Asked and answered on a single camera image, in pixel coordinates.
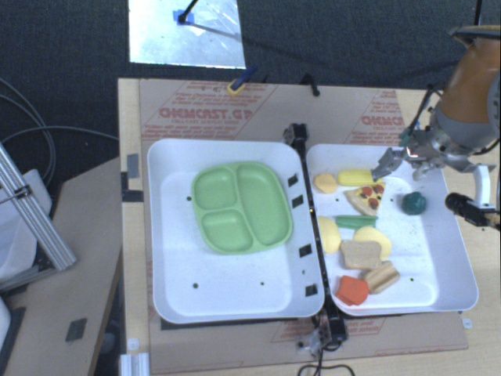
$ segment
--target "toy pizza slice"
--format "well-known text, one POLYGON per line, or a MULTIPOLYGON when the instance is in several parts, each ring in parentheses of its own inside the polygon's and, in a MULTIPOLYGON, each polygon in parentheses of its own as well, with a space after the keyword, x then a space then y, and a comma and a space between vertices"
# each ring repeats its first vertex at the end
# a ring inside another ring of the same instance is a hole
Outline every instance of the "toy pizza slice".
POLYGON ((345 191, 351 205, 363 215, 375 216, 383 197, 385 183, 361 186, 356 190, 345 191))

